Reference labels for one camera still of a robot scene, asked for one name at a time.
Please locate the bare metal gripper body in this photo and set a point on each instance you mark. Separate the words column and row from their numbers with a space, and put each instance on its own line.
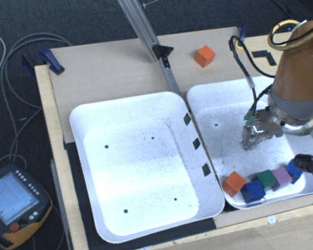
column 270, row 124

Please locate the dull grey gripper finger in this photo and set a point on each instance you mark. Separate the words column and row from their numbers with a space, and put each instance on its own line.
column 246, row 139
column 258, row 137

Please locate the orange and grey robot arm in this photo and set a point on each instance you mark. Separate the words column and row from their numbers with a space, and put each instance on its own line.
column 299, row 73

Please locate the white plastic tray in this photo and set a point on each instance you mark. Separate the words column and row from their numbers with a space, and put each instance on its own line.
column 228, row 145
column 140, row 168

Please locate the green cube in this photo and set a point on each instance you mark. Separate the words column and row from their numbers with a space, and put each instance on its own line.
column 266, row 178

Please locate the orange cube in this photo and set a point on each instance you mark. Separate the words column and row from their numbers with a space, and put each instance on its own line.
column 204, row 56
column 233, row 183

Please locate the purple cube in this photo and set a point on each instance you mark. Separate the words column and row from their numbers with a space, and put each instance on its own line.
column 282, row 177

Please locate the blue cube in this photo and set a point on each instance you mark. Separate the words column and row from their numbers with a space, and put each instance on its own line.
column 253, row 192
column 294, row 172

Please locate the brown cardboard board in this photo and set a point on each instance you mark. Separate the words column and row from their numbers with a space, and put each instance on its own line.
column 112, row 72

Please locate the black cylinder on white bracket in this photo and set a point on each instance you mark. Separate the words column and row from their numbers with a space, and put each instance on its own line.
column 310, row 162

